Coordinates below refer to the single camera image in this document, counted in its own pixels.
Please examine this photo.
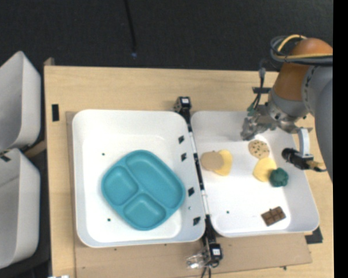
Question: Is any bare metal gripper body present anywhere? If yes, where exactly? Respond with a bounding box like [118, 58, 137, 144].
[257, 104, 302, 134]

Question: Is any green broccoli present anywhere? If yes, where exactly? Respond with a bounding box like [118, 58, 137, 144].
[269, 167, 289, 188]

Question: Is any yellow heart-shaped slice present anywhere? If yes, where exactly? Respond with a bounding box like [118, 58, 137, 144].
[252, 156, 278, 183]
[213, 149, 234, 177]

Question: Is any brown chocolate bar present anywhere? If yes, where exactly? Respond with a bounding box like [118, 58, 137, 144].
[260, 206, 287, 227]

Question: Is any black block with thin wires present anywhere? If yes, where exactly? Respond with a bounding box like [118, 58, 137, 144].
[173, 96, 193, 113]
[202, 241, 224, 268]

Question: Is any black cylinder on white bracket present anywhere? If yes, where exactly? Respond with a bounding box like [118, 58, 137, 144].
[281, 127, 315, 171]

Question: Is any thin black and white rod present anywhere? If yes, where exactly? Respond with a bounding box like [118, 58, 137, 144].
[183, 108, 218, 246]

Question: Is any chocolate chip biscuit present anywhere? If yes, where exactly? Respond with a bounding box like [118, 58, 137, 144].
[248, 139, 271, 159]

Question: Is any white plastic tray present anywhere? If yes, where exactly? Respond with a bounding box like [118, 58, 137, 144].
[71, 109, 207, 248]
[190, 110, 321, 239]

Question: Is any blue divided plate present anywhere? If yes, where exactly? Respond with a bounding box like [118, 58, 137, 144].
[100, 149, 187, 232]

